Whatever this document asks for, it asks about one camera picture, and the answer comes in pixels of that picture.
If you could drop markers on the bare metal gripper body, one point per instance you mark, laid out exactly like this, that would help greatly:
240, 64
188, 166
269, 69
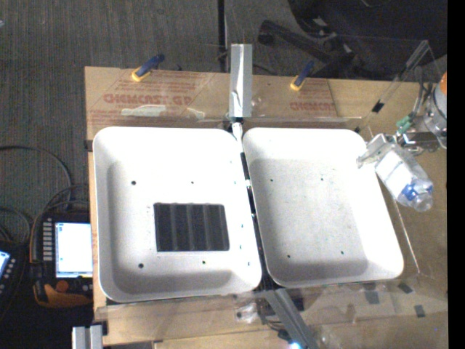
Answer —
432, 136

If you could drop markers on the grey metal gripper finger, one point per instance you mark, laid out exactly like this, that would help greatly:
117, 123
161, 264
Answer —
378, 145

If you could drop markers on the clear plastic bottle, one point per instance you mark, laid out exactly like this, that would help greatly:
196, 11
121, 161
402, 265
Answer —
401, 178

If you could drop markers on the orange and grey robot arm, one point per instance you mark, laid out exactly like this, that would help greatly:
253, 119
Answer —
442, 84

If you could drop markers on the white plastic tray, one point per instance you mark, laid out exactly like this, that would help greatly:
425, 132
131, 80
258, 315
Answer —
174, 158
312, 213

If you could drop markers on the black ribbed rectangular pad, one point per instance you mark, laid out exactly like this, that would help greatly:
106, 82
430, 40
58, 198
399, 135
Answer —
191, 227

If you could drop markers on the brown cardboard board red print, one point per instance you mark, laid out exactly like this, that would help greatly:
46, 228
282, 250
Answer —
105, 116

